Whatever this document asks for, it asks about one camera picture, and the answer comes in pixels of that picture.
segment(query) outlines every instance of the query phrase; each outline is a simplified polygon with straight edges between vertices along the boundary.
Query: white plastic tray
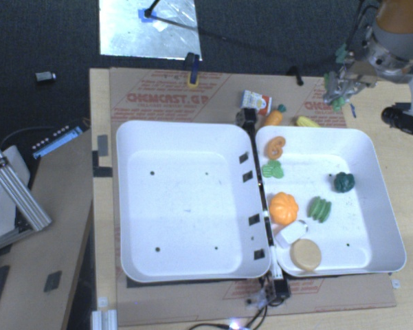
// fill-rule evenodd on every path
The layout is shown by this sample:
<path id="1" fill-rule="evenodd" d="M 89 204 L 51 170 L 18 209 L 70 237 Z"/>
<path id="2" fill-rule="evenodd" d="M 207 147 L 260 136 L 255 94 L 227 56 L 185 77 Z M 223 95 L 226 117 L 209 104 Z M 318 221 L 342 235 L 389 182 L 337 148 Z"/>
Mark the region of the white plastic tray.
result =
<path id="1" fill-rule="evenodd" d="M 268 161 L 268 141 L 279 135 L 287 141 L 279 159 L 284 177 L 263 179 L 267 201 L 281 191 L 293 195 L 300 207 L 298 219 L 309 226 L 304 238 L 316 242 L 322 252 L 320 266 L 305 272 L 291 261 L 290 248 L 277 246 L 281 268 L 298 277 L 401 269 L 406 253 L 370 138 L 354 129 L 267 126 L 256 136 L 260 165 Z M 355 176 L 355 187 L 346 193 L 333 187 L 342 171 Z M 307 217 L 316 196 L 332 202 L 324 223 Z"/>
<path id="2" fill-rule="evenodd" d="M 269 246 L 244 130 L 130 121 L 116 140 L 127 276 L 154 282 L 265 274 Z"/>

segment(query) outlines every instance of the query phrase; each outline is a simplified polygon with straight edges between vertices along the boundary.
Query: wooden table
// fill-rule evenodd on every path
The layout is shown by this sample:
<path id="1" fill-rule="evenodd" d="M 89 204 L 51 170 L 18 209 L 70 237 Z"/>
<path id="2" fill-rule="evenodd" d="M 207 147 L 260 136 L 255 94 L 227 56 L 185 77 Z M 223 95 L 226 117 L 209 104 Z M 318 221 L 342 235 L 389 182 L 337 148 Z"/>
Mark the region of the wooden table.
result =
<path id="1" fill-rule="evenodd" d="M 32 194 L 52 224 L 0 256 L 0 330 L 66 329 L 91 227 L 90 131 L 41 159 Z M 50 274 L 58 287 L 45 291 Z"/>
<path id="2" fill-rule="evenodd" d="M 98 148 L 98 134 L 110 133 L 109 74 L 106 70 L 91 70 L 91 108 L 93 136 L 92 148 Z M 348 127 L 367 133 L 379 158 L 390 200 L 405 244 L 408 261 L 393 275 L 400 282 L 395 296 L 397 306 L 385 309 L 308 313 L 287 316 L 268 316 L 263 330 L 274 329 L 413 329 L 413 136 L 390 127 L 381 121 L 381 111 L 394 102 L 409 102 L 407 85 L 380 82 L 374 89 L 367 89 L 353 98 L 357 118 L 349 107 L 344 115 Z M 111 165 L 111 150 L 99 158 L 100 166 Z M 115 257 L 113 231 L 113 193 L 107 178 L 94 181 L 96 278 L 97 296 L 104 296 L 100 310 L 116 308 Z M 122 330 L 181 330 L 194 323 L 153 324 L 122 327 Z"/>

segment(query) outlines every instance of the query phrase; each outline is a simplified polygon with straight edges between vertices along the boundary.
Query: black cable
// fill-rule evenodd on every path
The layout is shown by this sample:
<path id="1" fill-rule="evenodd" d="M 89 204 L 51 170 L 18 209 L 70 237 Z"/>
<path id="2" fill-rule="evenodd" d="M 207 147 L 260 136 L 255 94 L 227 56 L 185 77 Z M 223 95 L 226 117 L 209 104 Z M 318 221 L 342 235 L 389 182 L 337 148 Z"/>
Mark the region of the black cable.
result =
<path id="1" fill-rule="evenodd" d="M 264 314 L 260 320 L 260 322 L 258 323 L 258 325 L 256 327 L 254 327 L 252 330 L 257 330 L 261 327 L 261 325 L 263 325 L 263 322 L 266 319 L 266 315 L 267 315 L 267 308 L 269 308 L 269 306 L 264 307 Z"/>
<path id="2" fill-rule="evenodd" d="M 279 302 L 270 302 L 269 306 L 273 307 L 273 308 L 274 307 L 279 307 L 279 306 L 281 306 L 282 303 L 284 303 L 284 300 L 280 300 Z"/>
<path id="3" fill-rule="evenodd" d="M 260 316 L 260 314 L 267 308 L 267 306 L 261 308 L 256 314 L 255 316 L 244 326 L 247 328 L 250 328 L 252 326 L 252 324 L 255 322 L 255 320 L 258 319 L 258 317 Z"/>
<path id="4" fill-rule="evenodd" d="M 202 322 L 201 324 L 194 325 L 193 327 L 190 327 L 188 330 L 194 330 L 199 327 L 215 327 L 217 329 L 224 329 L 224 330 L 229 330 L 229 325 L 224 325 L 224 324 L 214 324 L 212 322 Z"/>
<path id="5" fill-rule="evenodd" d="M 350 48 L 350 44 L 353 41 L 353 37 L 354 37 L 354 35 L 357 31 L 357 27 L 359 26 L 360 12 L 362 10 L 362 5 L 364 4 L 364 2 L 365 2 L 365 0 L 359 0 L 359 5 L 357 6 L 356 13 L 355 13 L 355 18 L 354 18 L 355 22 L 354 22 L 353 28 L 352 28 L 352 30 L 351 30 L 350 34 L 348 35 L 348 38 L 345 42 L 346 50 L 348 50 Z"/>
<path id="6" fill-rule="evenodd" d="M 371 9 L 371 8 L 373 8 L 373 9 L 375 9 L 375 10 L 378 10 L 378 7 L 377 7 L 377 6 L 367 5 L 367 6 L 364 8 L 364 10 L 361 12 L 361 14 L 360 14 L 360 16 L 359 16 L 359 18 L 358 18 L 358 20 L 357 20 L 357 28 L 358 28 L 358 27 L 360 26 L 360 24 L 362 23 L 362 20 L 364 19 L 366 12 L 367 12 L 369 9 Z"/>
<path id="7" fill-rule="evenodd" d="M 20 133 L 24 132 L 32 132 L 32 131 L 48 131 L 54 129 L 52 126 L 35 126 L 35 127 L 26 127 L 24 129 L 19 129 L 16 130 L 10 134 L 8 134 L 4 139 L 0 142 L 0 149 L 3 150 L 3 147 L 5 143 L 11 138 L 14 137 L 15 135 L 18 135 Z"/>

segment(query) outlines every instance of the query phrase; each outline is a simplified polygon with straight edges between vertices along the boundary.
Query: aluminum sheet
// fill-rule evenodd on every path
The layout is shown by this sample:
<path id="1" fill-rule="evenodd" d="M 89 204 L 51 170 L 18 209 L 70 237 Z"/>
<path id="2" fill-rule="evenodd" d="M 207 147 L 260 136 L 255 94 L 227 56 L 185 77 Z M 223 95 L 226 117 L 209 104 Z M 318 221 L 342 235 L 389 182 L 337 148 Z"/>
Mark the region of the aluminum sheet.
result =
<path id="1" fill-rule="evenodd" d="M 140 10 L 154 0 L 99 0 L 100 53 L 112 56 L 184 60 L 188 52 L 200 55 L 194 0 L 161 0 L 154 18 Z"/>

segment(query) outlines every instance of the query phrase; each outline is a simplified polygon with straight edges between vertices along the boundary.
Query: toy pumpkin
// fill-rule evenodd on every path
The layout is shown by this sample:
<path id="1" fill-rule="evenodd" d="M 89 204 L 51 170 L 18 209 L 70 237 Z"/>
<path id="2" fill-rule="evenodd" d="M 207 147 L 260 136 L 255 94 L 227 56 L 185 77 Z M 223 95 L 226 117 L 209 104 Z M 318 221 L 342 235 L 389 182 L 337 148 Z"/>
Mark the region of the toy pumpkin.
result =
<path id="1" fill-rule="evenodd" d="M 293 195 L 279 192 L 270 202 L 269 212 L 275 223 L 287 226 L 296 220 L 298 205 Z"/>

